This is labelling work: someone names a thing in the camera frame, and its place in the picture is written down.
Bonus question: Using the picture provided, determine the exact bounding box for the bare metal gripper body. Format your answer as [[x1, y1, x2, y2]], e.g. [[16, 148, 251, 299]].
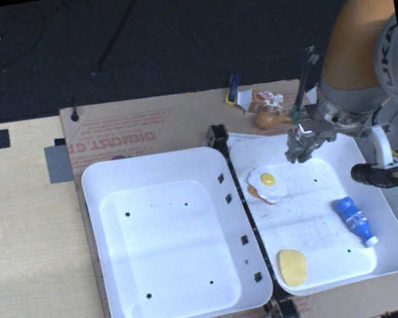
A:
[[292, 94, 372, 150]]

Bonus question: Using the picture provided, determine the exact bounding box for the brown toy drumstick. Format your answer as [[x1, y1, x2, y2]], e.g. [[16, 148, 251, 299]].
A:
[[254, 106, 293, 132]]

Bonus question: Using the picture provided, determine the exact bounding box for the white and yellow fried egg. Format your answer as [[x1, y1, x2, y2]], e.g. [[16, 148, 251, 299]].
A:
[[243, 162, 291, 209]]

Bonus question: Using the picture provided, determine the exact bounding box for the orange and white carton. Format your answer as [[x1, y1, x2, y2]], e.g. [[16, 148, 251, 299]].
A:
[[234, 83, 288, 122]]

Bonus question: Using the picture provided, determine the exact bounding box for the white plastic tray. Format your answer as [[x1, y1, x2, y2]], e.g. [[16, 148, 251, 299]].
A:
[[78, 136, 278, 318], [224, 105, 398, 305]]

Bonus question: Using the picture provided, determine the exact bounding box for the black block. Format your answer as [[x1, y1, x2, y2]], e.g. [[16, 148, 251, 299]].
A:
[[274, 294, 302, 318], [205, 122, 230, 150]]

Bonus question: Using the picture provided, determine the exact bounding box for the thin black rod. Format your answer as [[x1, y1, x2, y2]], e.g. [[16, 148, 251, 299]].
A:
[[217, 136, 291, 312]]

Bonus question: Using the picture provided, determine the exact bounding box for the blue plastic bottle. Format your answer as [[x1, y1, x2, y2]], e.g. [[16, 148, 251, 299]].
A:
[[331, 192, 380, 253]]

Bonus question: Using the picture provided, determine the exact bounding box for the yellow potato chip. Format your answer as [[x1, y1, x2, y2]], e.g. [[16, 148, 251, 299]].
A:
[[277, 245, 312, 290]]

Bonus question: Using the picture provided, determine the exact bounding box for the brown cardboard board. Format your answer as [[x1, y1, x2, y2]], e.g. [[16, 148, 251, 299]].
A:
[[57, 56, 398, 318]]

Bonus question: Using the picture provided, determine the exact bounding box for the black cylinder on white bracket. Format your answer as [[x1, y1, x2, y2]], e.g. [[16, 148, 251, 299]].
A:
[[343, 121, 398, 195]]

